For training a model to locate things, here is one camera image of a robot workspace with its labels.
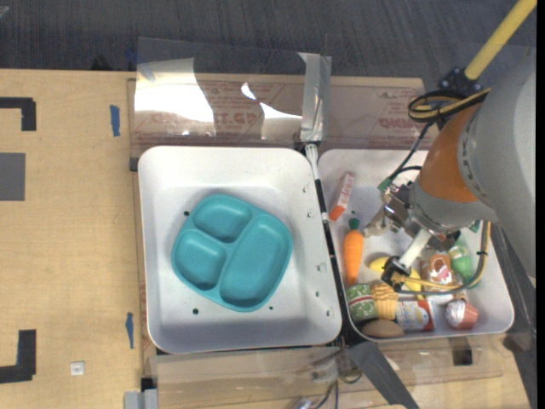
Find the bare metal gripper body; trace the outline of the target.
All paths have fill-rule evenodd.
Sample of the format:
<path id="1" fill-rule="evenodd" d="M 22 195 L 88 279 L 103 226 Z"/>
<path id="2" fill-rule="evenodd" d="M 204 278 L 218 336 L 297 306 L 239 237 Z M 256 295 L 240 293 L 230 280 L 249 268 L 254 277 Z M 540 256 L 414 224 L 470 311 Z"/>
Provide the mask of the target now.
<path id="1" fill-rule="evenodd" d="M 427 235 L 426 246 L 447 251 L 460 238 L 460 230 L 433 221 L 416 202 L 415 183 L 391 184 L 383 194 L 383 215 L 390 221 L 391 229 L 403 230 L 411 239 L 419 233 Z"/>

